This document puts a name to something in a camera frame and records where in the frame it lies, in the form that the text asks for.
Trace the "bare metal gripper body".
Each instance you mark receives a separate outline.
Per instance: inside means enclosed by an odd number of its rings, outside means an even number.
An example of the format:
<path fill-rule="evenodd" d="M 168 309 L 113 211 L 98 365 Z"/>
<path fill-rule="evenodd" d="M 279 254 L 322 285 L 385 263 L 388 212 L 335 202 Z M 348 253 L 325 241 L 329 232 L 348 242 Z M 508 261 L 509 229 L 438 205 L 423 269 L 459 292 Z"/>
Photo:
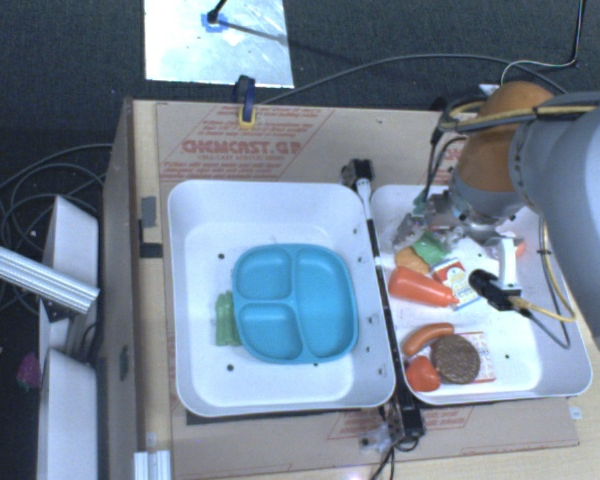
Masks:
<path fill-rule="evenodd" d="M 511 193 L 491 191 L 421 192 L 414 200 L 415 213 L 439 235 L 460 235 L 487 242 L 499 235 L 496 228 L 511 217 Z"/>

